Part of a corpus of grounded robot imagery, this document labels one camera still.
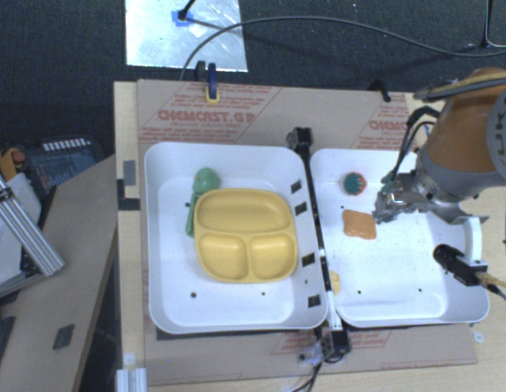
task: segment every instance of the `yellow divided plate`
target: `yellow divided plate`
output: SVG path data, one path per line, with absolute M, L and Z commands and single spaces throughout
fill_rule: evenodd
M 215 189 L 194 215 L 199 262 L 216 280 L 265 283 L 288 277 L 298 262 L 293 214 L 278 195 L 257 189 Z

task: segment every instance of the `white plastic bracket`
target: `white plastic bracket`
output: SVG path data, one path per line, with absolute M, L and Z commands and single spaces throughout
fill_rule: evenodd
M 323 248 L 319 251 L 320 257 L 325 257 L 327 259 L 327 255 L 325 254 L 325 250 Z M 327 291 L 327 322 L 329 323 L 329 327 L 331 331 L 343 331 L 342 320 L 338 316 L 336 312 L 336 306 L 334 305 L 334 292 Z
M 315 367 L 334 352 L 330 330 L 323 330 L 322 334 L 323 336 L 315 344 L 298 353 L 298 361 L 301 365 L 310 364 Z
M 465 261 L 470 266 L 486 265 L 481 260 L 482 239 L 481 223 L 479 216 L 469 216 L 463 221 L 463 232 L 465 234 Z
M 144 367 L 134 370 L 119 369 L 116 372 L 117 392 L 147 392 L 147 371 Z

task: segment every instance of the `black clamp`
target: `black clamp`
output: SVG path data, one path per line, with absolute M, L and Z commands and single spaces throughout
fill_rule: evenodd
M 382 93 L 383 100 L 387 103 L 391 101 L 391 96 L 389 95 L 389 92 L 387 91 L 387 88 L 383 84 L 382 80 L 374 80 L 370 86 L 367 88 L 369 91 L 380 91 Z
M 205 100 L 208 103 L 218 103 L 220 101 L 220 92 L 217 85 L 217 65 L 213 62 L 208 66 Z
M 13 190 L 11 187 L 6 187 L 2 190 L 0 190 L 0 202 L 3 202 L 4 200 L 8 200 L 14 195 Z

